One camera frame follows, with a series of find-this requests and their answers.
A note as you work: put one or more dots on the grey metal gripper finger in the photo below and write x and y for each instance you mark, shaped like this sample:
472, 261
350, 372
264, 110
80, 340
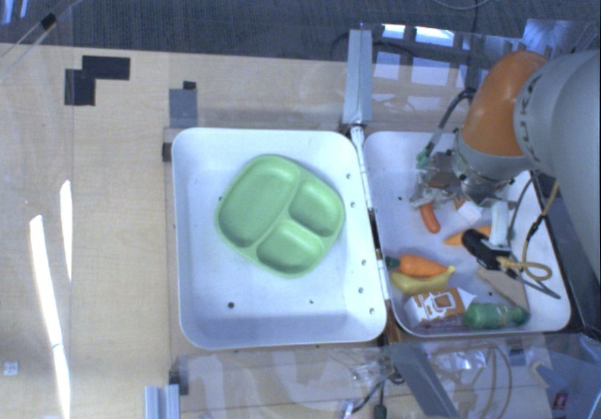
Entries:
445, 201
420, 198

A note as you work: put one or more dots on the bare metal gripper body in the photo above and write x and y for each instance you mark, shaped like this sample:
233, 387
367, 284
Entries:
443, 175

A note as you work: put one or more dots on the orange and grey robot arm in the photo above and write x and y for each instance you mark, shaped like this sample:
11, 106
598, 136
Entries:
559, 126

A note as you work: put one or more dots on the orange sausage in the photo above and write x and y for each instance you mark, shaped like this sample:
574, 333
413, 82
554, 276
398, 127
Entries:
430, 220

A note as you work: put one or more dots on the white plastic tray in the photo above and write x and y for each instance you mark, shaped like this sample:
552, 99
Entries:
282, 314
399, 182

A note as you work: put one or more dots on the white cube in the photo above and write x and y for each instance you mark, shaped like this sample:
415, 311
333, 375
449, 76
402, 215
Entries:
469, 212

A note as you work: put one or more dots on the orange carrot with green top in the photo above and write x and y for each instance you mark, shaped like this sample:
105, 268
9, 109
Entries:
420, 265

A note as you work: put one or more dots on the yellow banana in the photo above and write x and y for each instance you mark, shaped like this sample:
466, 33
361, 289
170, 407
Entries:
415, 284

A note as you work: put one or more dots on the tan pizza slice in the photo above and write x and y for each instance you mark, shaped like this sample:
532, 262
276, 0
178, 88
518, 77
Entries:
504, 288

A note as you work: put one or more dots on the white and orange carton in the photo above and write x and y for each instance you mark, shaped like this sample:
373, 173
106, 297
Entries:
434, 306

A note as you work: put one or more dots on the green bottle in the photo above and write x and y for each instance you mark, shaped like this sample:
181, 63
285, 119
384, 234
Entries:
490, 315

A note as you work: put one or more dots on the green divided plate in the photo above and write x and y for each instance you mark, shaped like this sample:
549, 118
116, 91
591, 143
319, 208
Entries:
277, 215

